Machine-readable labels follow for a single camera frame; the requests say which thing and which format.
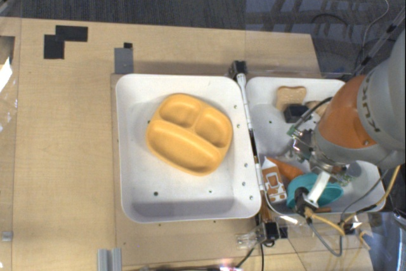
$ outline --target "orange sectioned plate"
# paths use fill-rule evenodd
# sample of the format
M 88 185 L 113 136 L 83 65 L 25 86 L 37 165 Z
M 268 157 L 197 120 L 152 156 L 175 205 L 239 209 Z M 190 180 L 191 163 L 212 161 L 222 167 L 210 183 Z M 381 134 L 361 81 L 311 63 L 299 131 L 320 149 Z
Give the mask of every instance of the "orange sectioned plate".
M 229 118 L 186 94 L 168 96 L 155 111 L 146 132 L 147 145 L 159 159 L 186 173 L 215 171 L 233 137 Z

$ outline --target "wooden table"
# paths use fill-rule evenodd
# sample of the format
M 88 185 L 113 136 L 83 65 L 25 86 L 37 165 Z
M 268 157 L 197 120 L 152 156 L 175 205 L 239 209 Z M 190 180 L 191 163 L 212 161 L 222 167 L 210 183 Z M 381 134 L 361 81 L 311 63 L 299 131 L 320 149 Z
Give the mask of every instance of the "wooden table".
M 56 25 L 87 26 L 88 41 L 66 42 L 64 60 L 45 60 L 44 35 L 55 34 Z M 318 73 L 306 35 L 23 19 L 13 271 L 96 270 L 97 250 L 116 246 L 122 248 L 126 270 L 175 261 L 218 265 L 246 254 L 237 250 L 235 235 L 241 225 L 249 229 L 252 220 L 134 224 L 138 242 L 116 238 L 110 76 L 114 48 L 123 43 L 133 43 L 136 72 L 223 75 L 233 60 L 247 59 L 249 67 L 279 64 Z M 266 249 L 266 265 L 272 270 L 372 270 L 355 238 L 346 238 L 344 246 L 344 258 L 337 259 L 309 230 L 298 229 Z M 244 270 L 260 270 L 258 252 L 253 255 Z

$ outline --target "teal bowl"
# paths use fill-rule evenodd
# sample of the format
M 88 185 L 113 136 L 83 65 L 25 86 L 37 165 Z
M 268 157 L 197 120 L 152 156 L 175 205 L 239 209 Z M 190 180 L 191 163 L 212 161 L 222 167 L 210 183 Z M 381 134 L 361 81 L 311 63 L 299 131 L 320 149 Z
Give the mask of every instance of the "teal bowl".
M 314 183 L 316 182 L 316 179 L 317 175 L 315 173 L 308 173 L 294 178 L 287 186 L 287 206 L 291 209 L 295 206 L 294 192 L 297 188 L 304 187 L 307 188 L 308 191 L 310 191 Z M 329 182 L 317 201 L 318 206 L 322 207 L 326 204 L 334 202 L 343 195 L 343 192 L 344 191 L 340 185 L 338 185 L 337 183 Z

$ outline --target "clear plastic part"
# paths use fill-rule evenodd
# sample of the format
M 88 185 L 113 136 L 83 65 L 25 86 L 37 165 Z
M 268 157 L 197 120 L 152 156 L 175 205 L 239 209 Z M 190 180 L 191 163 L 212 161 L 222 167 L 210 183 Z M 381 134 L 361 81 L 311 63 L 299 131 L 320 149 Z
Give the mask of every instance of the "clear plastic part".
M 0 269 L 11 270 L 22 0 L 0 0 Z

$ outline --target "white plastic tray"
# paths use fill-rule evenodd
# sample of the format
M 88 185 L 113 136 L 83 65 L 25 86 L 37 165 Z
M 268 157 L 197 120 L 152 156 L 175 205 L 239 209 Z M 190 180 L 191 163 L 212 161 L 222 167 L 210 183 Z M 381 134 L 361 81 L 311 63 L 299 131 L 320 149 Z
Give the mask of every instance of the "white plastic tray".
M 160 161 L 145 140 L 148 120 L 173 93 L 196 96 L 225 113 L 233 140 L 220 167 L 193 176 Z M 121 200 L 140 223 L 249 218 L 261 196 L 240 89 L 225 77 L 126 75 L 117 83 Z
M 323 100 L 327 97 L 334 96 L 338 89 L 343 85 L 343 82 L 333 79 L 302 79 L 302 78 L 276 78 L 276 77 L 255 77 L 247 83 L 247 97 L 249 100 L 249 110 L 251 113 L 252 125 L 254 128 L 254 136 L 258 154 L 261 161 L 263 156 L 276 157 L 280 155 L 286 148 L 291 139 L 286 133 L 291 124 L 287 124 L 284 115 L 277 110 L 276 94 L 277 89 L 281 86 L 304 86 L 307 89 L 305 102 L 314 100 Z M 309 121 L 302 128 L 314 126 L 313 121 Z M 308 162 L 300 163 L 292 160 L 291 163 L 302 169 L 304 172 L 309 172 Z M 333 213 L 342 212 L 342 210 L 364 195 L 368 189 L 378 181 L 380 175 L 378 169 L 367 162 L 359 162 L 362 174 L 349 185 L 343 187 L 343 196 L 331 203 Z M 367 197 L 354 204 L 348 212 L 370 206 L 376 203 L 384 194 L 382 183 L 375 188 Z M 373 211 L 379 211 L 383 208 L 385 202 Z M 293 214 L 285 203 L 274 204 L 273 208 L 276 212 L 283 215 Z

